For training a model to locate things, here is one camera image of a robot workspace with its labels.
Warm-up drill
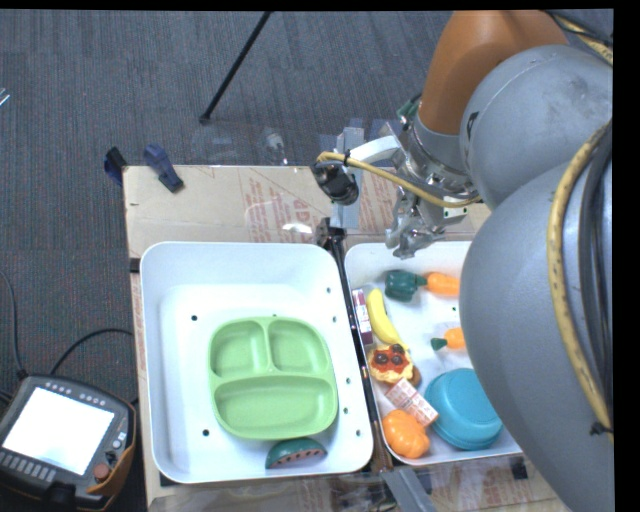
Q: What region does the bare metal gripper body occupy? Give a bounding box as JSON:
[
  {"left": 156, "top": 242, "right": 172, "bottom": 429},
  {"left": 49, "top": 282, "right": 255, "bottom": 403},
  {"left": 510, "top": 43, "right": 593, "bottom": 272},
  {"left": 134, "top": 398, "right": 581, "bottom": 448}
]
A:
[{"left": 391, "top": 135, "right": 482, "bottom": 240}]

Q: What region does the black tripod leg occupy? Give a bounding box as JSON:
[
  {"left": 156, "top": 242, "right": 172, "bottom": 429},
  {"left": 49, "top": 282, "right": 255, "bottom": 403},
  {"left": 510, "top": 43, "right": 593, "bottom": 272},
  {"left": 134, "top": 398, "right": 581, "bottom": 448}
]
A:
[{"left": 198, "top": 10, "right": 274, "bottom": 126}]

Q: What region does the blue bowl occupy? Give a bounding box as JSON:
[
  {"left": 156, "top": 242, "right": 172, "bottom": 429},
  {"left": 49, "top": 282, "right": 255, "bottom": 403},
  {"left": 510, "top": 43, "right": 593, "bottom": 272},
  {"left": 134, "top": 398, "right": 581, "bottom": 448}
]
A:
[{"left": 424, "top": 367, "right": 505, "bottom": 452}]

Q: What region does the green bell pepper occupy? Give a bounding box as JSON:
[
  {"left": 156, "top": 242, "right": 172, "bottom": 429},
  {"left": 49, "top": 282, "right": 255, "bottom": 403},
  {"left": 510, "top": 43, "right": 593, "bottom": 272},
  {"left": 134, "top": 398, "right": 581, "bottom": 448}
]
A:
[{"left": 383, "top": 269, "right": 429, "bottom": 303}]

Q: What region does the white plastic tray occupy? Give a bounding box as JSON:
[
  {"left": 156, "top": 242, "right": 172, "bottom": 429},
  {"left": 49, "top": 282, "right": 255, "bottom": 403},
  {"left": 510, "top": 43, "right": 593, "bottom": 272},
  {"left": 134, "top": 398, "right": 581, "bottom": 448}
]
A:
[
  {"left": 343, "top": 240, "right": 524, "bottom": 468},
  {"left": 139, "top": 240, "right": 375, "bottom": 486}
]

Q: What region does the orange pumpkin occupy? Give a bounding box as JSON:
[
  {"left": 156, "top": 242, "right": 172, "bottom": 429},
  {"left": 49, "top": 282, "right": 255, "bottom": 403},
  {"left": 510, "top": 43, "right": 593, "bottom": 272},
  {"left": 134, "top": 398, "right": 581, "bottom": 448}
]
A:
[{"left": 381, "top": 409, "right": 432, "bottom": 460}]

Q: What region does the pizza slice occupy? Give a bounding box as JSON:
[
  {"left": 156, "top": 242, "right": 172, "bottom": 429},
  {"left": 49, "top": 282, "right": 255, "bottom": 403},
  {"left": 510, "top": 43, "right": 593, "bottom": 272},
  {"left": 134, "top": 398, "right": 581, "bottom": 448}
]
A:
[{"left": 366, "top": 343, "right": 416, "bottom": 386}]

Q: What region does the yellow banana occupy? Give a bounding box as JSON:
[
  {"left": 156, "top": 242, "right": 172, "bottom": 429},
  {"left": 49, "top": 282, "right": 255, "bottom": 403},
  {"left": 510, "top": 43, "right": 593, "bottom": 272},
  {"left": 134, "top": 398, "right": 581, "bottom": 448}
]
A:
[{"left": 365, "top": 287, "right": 410, "bottom": 352}]

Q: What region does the black cylinder on white bracket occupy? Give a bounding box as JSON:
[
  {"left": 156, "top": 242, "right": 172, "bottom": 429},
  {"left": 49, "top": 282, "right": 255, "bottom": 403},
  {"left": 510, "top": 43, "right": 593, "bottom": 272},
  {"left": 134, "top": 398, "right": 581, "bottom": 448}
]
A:
[{"left": 310, "top": 135, "right": 402, "bottom": 207}]

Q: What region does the dark red carton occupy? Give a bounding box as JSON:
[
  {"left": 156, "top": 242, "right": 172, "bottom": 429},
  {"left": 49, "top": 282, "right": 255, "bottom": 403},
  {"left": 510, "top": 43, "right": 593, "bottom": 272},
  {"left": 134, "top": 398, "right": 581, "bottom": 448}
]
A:
[{"left": 350, "top": 287, "right": 375, "bottom": 347}]

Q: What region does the brown cardboard board red print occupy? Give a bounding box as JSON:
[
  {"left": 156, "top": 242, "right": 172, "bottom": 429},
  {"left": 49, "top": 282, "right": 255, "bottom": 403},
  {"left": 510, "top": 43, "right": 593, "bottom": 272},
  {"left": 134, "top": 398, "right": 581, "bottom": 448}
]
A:
[{"left": 122, "top": 164, "right": 569, "bottom": 512}]

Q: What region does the green divided plate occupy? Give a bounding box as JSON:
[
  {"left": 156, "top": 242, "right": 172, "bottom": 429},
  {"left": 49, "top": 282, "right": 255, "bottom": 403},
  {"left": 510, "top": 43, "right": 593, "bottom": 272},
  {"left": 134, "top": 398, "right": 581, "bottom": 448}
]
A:
[{"left": 206, "top": 315, "right": 340, "bottom": 442}]

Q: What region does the black block with thin wires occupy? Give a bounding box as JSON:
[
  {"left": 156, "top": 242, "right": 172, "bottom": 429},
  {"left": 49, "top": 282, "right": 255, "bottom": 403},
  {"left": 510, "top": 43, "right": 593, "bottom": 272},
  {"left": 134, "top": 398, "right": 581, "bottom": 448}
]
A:
[{"left": 315, "top": 218, "right": 347, "bottom": 252}]

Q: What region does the orange carrot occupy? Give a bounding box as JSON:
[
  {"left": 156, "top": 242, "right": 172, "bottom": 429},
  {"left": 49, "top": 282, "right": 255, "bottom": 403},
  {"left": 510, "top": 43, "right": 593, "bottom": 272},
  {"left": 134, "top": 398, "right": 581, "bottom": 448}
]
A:
[
  {"left": 430, "top": 326, "right": 468, "bottom": 352},
  {"left": 424, "top": 271, "right": 461, "bottom": 297}
]

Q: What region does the white and red carton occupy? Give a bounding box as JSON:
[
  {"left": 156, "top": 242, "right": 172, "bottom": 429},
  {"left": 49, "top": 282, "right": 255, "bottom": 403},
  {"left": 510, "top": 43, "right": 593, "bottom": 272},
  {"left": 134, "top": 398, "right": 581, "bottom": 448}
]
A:
[{"left": 384, "top": 377, "right": 440, "bottom": 428}]

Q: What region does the green watermelon slice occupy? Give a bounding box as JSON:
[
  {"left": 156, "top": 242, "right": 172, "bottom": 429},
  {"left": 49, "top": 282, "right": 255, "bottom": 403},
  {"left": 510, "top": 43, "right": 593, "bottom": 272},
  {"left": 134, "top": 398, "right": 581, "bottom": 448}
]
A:
[{"left": 264, "top": 436, "right": 329, "bottom": 470}]

